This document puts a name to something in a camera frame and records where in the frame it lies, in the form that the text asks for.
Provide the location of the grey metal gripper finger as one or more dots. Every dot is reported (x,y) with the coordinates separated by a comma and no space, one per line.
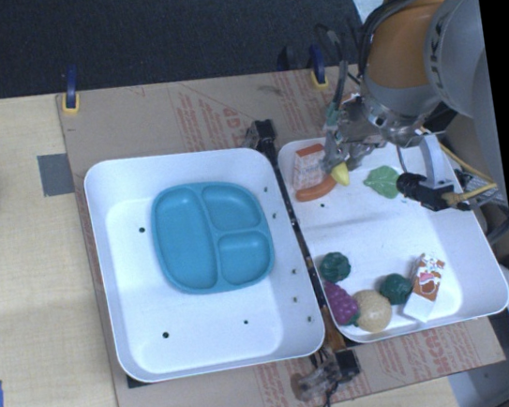
(333,155)
(358,154)

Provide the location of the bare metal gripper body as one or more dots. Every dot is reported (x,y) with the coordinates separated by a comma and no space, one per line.
(365,122)

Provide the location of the yellow banana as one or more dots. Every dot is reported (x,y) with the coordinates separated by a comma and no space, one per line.
(341,176)

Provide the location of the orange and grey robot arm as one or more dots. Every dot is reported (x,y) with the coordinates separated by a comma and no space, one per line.
(402,52)

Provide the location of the orange and white carton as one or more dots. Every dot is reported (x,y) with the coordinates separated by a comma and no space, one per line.
(307,166)

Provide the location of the green lettuce leaf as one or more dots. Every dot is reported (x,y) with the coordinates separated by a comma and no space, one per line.
(383,182)

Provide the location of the orange sausage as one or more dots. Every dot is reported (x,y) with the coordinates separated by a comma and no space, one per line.
(312,193)

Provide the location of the thin black and white rod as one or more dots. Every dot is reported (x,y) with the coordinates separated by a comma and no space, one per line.
(297,231)

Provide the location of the white plastic tray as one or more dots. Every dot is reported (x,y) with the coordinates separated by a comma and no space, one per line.
(382,235)
(141,271)

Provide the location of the green broccoli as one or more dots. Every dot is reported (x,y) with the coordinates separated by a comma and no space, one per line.
(396,289)
(335,267)

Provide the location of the white carton with orange print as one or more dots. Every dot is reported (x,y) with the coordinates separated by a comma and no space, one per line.
(426,288)

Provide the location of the purple grapes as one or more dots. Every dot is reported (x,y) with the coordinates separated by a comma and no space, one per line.
(342,305)

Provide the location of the beige round biscuit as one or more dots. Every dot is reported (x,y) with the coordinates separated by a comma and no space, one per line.
(373,310)

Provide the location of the blue divided plate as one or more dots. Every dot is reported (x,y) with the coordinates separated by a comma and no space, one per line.
(193,240)

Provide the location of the brown cardboard board red print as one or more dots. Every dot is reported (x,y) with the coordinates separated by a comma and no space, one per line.
(137,116)

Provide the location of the black cylinder on white bracket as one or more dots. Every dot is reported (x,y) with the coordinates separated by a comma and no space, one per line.
(425,191)

